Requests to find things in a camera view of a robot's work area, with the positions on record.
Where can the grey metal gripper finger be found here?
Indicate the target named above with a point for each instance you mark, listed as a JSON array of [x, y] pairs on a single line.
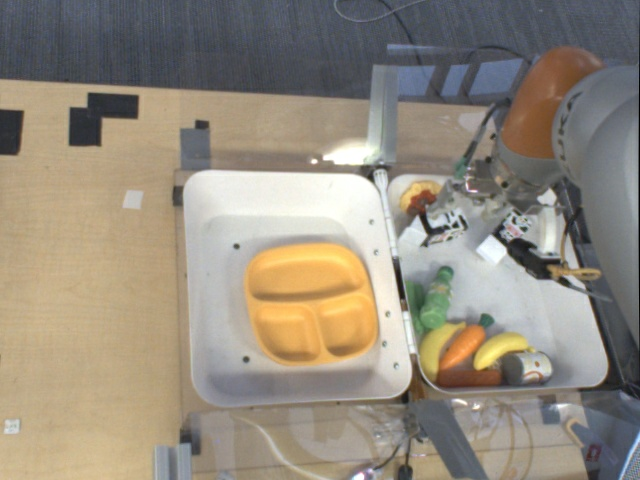
[[492, 210], [441, 201]]

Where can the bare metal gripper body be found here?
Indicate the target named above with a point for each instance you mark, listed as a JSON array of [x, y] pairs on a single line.
[[480, 182]]

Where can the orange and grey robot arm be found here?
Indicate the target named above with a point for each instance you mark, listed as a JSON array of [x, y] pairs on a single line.
[[595, 158]]

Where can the brown and yellow doughnut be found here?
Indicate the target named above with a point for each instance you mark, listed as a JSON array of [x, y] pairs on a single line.
[[417, 198]]

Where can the black and white cow-print carton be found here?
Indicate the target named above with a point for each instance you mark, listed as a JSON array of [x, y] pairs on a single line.
[[447, 228], [515, 227]]

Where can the green plastic bottle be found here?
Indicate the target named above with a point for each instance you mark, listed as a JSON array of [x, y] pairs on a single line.
[[436, 300]]

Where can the white plastic tray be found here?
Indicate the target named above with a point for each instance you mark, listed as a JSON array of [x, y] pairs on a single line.
[[530, 308], [220, 288]]

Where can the green lumpy toy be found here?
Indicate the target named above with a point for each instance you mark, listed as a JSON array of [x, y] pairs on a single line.
[[414, 303]]

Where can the yellow banana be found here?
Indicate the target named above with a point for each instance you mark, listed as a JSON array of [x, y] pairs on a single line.
[[500, 345], [432, 350]]

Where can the orange carrot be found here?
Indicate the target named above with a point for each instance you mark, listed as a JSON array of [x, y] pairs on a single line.
[[464, 345]]

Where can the white and orange can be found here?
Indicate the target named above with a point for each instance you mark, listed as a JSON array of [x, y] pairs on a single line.
[[530, 368]]

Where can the orange divided plate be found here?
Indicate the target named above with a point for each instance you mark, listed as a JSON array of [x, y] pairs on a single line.
[[310, 303]]

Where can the brown sausage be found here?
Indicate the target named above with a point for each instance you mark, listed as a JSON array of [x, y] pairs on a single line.
[[470, 378]]

